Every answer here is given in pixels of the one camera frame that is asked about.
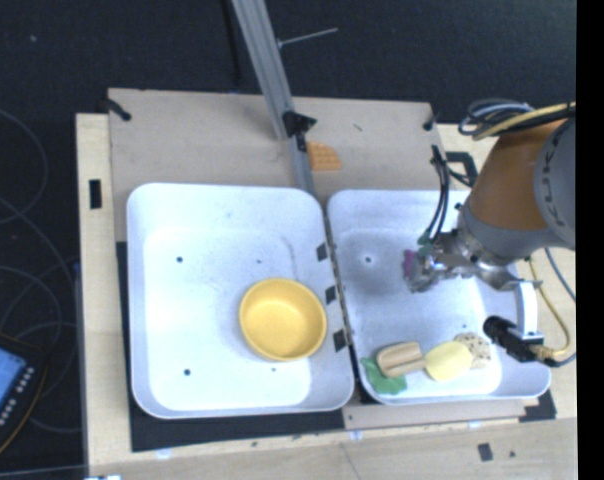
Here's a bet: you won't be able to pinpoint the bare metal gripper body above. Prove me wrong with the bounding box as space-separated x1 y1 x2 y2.
429 229 521 292

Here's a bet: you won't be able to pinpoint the purple grapes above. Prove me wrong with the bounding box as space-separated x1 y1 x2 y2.
401 248 422 280

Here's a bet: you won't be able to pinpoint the white plastic tray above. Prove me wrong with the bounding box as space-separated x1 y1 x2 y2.
125 182 356 421
325 188 553 407

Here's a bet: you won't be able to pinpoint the tan bread bun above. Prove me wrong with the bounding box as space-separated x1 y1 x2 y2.
375 340 428 380

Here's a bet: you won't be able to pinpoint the yellow round toy food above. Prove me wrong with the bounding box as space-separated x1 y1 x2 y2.
424 340 474 383

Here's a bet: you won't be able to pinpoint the beige chip biscuit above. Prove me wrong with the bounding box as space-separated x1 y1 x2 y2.
452 332 493 370

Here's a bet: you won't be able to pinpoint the green lettuce leaf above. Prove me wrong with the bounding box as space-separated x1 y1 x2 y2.
360 356 409 396

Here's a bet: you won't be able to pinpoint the orange waffle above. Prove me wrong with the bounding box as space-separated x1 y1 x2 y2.
305 140 343 173

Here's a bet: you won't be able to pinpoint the yellow bowl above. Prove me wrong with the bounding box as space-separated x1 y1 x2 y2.
238 277 329 363

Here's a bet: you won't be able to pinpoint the brown cardboard board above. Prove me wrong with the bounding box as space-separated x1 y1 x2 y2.
106 87 531 430

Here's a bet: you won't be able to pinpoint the black cylinder on white bracket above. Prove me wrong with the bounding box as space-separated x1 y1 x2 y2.
483 277 547 365

